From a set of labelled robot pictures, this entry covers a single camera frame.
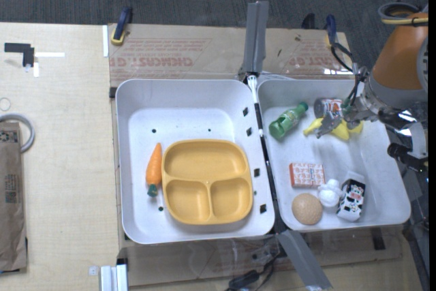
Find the red and white box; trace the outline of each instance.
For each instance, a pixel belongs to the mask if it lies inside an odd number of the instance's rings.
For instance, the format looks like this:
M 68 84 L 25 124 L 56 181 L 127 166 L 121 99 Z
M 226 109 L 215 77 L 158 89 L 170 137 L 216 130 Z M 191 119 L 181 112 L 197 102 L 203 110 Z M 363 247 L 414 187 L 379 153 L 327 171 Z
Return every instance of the red and white box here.
M 326 183 L 322 164 L 289 164 L 291 185 L 296 188 L 313 188 Z

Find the brown paper bag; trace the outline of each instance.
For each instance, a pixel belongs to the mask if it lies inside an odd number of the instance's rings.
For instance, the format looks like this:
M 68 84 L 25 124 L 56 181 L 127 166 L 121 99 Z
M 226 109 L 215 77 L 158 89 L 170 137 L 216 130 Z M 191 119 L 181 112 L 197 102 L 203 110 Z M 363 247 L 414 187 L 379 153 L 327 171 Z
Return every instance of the brown paper bag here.
M 20 126 L 0 123 L 0 271 L 27 265 Z

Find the white plastic tray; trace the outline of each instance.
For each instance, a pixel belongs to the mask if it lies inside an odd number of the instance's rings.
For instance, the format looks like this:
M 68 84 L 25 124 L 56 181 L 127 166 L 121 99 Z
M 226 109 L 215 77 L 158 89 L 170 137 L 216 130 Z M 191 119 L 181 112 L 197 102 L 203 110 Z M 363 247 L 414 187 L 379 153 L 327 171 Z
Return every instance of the white plastic tray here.
M 121 214 L 124 231 L 131 240 L 155 244 L 247 238 L 271 230 L 273 202 L 253 98 L 246 85 L 237 80 L 128 80 L 116 91 L 116 117 Z M 244 219 L 212 226 L 182 224 L 166 209 L 161 187 L 158 197 L 147 196 L 145 169 L 156 143 L 160 142 L 165 151 L 173 142 L 196 138 L 229 140 L 246 153 L 253 207 Z M 254 169 L 259 169 L 259 176 L 254 176 Z
M 353 85 L 353 80 L 267 80 L 258 87 L 279 210 L 286 225 L 293 230 L 401 224 L 410 216 L 410 201 L 398 165 L 387 154 L 390 141 L 382 123 L 364 122 L 362 133 L 351 134 L 348 141 L 332 134 L 317 139 L 315 134 L 304 136 L 302 132 L 315 119 L 313 103 L 318 97 L 344 98 Z M 268 125 L 301 101 L 309 105 L 306 115 L 281 140 L 275 140 L 268 134 Z M 366 179 L 366 194 L 359 220 L 346 221 L 336 216 L 335 209 L 324 209 L 317 224 L 301 224 L 292 213 L 292 201 L 304 192 L 317 195 L 317 190 L 291 186 L 288 168 L 291 162 L 323 164 L 326 181 L 338 179 L 342 183 L 348 170 L 362 174 Z

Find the yellow plate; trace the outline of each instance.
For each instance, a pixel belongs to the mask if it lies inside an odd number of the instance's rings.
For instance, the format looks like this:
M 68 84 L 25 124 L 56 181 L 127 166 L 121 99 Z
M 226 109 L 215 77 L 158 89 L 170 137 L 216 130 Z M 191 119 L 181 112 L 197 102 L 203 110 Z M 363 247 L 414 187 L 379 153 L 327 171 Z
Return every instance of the yellow plate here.
M 171 144 L 162 158 L 162 188 L 169 212 L 185 224 L 239 221 L 253 205 L 247 156 L 226 140 Z

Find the green bottle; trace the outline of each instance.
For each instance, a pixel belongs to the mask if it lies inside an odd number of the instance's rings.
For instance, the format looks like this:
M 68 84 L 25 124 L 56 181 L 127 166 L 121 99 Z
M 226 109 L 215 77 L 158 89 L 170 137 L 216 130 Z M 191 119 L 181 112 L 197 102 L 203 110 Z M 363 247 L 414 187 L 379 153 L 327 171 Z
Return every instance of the green bottle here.
M 270 134 L 276 139 L 282 138 L 286 132 L 298 124 L 308 108 L 305 102 L 301 102 L 296 108 L 290 108 L 280 114 L 280 117 L 270 124 Z

